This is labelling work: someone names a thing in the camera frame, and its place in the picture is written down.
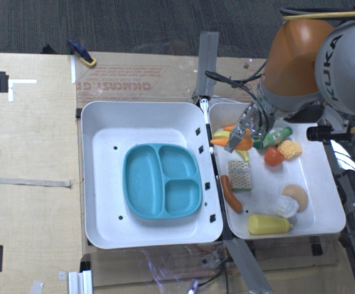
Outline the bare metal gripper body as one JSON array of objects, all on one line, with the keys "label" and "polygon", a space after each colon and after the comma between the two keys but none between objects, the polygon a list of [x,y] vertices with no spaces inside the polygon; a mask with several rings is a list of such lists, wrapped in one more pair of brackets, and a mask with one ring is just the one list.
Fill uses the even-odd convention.
[{"label": "bare metal gripper body", "polygon": [[256,138],[259,132],[259,110],[254,103],[250,103],[237,121],[237,134],[244,137],[253,134]]}]

